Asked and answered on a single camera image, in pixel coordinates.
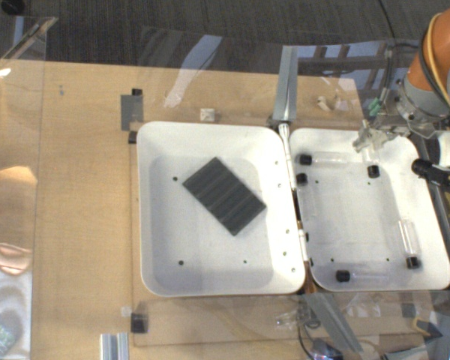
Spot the clear plastic tube, black cap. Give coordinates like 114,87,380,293
334,268,392,283
361,147,381,179
298,151,348,166
295,172,317,217
397,219,422,270

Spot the white plastic tray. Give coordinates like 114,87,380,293
288,127,450,293
136,121,307,298

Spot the black cylinder on white bracket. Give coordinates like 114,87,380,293
411,130,450,187

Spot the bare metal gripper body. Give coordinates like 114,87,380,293
372,100,437,139

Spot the black ribbed rectangular pad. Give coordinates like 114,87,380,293
181,156,268,237

